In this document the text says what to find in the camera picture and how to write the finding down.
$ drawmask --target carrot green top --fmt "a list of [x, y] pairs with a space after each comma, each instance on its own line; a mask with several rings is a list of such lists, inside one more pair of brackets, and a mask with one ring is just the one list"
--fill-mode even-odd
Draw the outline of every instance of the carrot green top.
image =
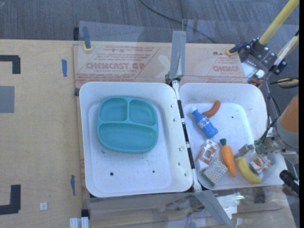
[[226, 139], [221, 139], [220, 143], [224, 146], [227, 143], [227, 140]]

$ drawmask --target bottle cap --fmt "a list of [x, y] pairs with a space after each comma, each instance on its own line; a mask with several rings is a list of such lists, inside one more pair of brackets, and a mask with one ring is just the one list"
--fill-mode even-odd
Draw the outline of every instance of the bottle cap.
[[197, 108], [194, 106], [194, 107], [192, 107], [191, 108], [191, 113], [193, 113], [194, 111], [196, 111], [197, 110]]

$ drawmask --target gray square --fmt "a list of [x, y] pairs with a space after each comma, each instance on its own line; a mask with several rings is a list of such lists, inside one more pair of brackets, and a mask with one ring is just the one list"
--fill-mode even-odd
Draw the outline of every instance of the gray square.
[[0, 86], [0, 113], [15, 112], [15, 87]]

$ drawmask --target white tray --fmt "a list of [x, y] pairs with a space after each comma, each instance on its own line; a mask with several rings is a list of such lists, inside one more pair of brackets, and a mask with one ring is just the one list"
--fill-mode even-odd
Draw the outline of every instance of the white tray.
[[[152, 150], [145, 153], [115, 152], [99, 142], [97, 111], [101, 102], [110, 96], [137, 97], [154, 106], [159, 138]], [[90, 82], [81, 87], [79, 98], [85, 183], [92, 195], [105, 198], [184, 192], [191, 187], [193, 176], [189, 156], [175, 92], [170, 86], [162, 83]]]
[[[218, 134], [211, 138], [218, 143], [219, 148], [214, 158], [223, 161], [220, 155], [221, 138], [227, 139], [227, 145], [232, 148], [233, 154], [245, 144], [253, 144], [262, 136], [267, 124], [266, 104], [261, 91], [249, 84], [211, 84], [189, 83], [180, 88], [180, 98], [185, 116], [188, 137], [196, 160], [202, 144], [207, 140], [203, 131], [195, 124], [190, 110], [196, 106], [199, 112], [209, 110], [216, 100], [221, 102], [218, 112], [210, 117], [212, 124], [218, 129]], [[256, 153], [247, 157], [247, 162], [254, 160]], [[224, 190], [254, 186], [282, 185], [279, 173], [286, 169], [284, 158], [279, 153], [272, 153], [269, 157], [275, 162], [273, 166], [259, 175], [262, 182], [252, 184], [247, 181], [238, 170], [237, 176], [231, 177], [227, 172], [216, 184], [211, 186], [198, 173], [199, 182], [210, 190]]]

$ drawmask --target gray floor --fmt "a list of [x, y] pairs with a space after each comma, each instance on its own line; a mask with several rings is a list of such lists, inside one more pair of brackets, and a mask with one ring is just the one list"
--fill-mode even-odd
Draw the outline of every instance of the gray floor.
[[[210, 25], [203, 32], [213, 41], [205, 37], [205, 43], [238, 44], [261, 36], [289, 0], [142, 1], [145, 5], [141, 0], [0, 0], [0, 38], [73, 40], [73, 29], [81, 21], [180, 30], [183, 19], [195, 19]], [[269, 48], [278, 52], [298, 29], [299, 6], [269, 41]], [[286, 62], [285, 70], [270, 81], [299, 76], [299, 47]], [[270, 88], [281, 112], [298, 90]]]

